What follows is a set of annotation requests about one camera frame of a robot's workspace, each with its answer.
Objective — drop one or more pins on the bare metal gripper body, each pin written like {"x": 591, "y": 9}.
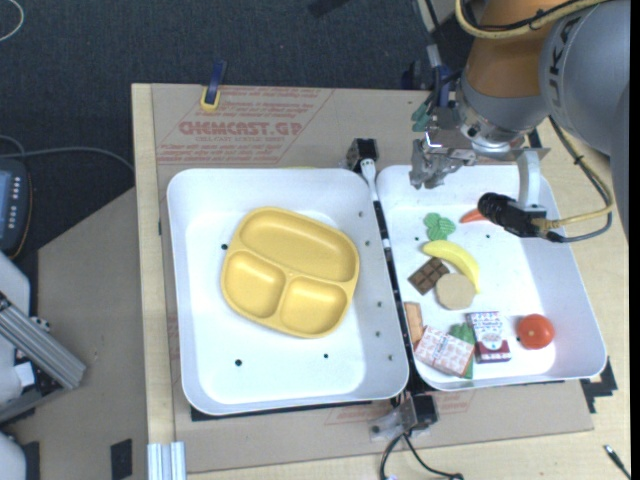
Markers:
{"x": 452, "y": 140}

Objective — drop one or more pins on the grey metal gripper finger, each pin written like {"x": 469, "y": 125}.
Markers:
{"x": 442, "y": 170}
{"x": 419, "y": 168}

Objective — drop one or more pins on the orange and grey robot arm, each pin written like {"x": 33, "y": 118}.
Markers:
{"x": 515, "y": 43}

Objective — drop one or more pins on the orange carrot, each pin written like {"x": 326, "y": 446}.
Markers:
{"x": 471, "y": 216}

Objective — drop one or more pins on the green toy broccoli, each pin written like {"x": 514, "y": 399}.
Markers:
{"x": 439, "y": 226}

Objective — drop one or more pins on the thin black and white rod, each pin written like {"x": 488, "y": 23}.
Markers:
{"x": 386, "y": 238}

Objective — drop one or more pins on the yellow banana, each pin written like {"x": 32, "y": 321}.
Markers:
{"x": 457, "y": 257}

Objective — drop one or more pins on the brown chocolate bar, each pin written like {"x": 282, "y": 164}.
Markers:
{"x": 425, "y": 276}

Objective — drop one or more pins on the tan round biscuit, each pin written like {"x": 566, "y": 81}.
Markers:
{"x": 454, "y": 292}

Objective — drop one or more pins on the white plastic tray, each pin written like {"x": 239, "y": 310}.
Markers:
{"x": 280, "y": 368}
{"x": 530, "y": 278}

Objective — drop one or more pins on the orange square cracker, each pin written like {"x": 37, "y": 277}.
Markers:
{"x": 413, "y": 320}

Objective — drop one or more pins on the green carton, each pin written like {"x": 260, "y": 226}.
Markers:
{"x": 464, "y": 332}

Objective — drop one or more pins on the yellow divided plate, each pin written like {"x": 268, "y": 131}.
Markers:
{"x": 290, "y": 273}

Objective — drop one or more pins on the red and white carton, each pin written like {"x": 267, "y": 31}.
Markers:
{"x": 489, "y": 337}

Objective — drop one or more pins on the brown cardboard board red print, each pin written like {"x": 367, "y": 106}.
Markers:
{"x": 250, "y": 128}

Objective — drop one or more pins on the orange patterned packet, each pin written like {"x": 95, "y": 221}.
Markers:
{"x": 442, "y": 351}

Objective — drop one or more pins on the red tomato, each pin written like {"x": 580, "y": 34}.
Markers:
{"x": 536, "y": 331}

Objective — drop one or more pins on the black cylinder on white bracket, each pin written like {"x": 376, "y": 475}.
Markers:
{"x": 510, "y": 214}

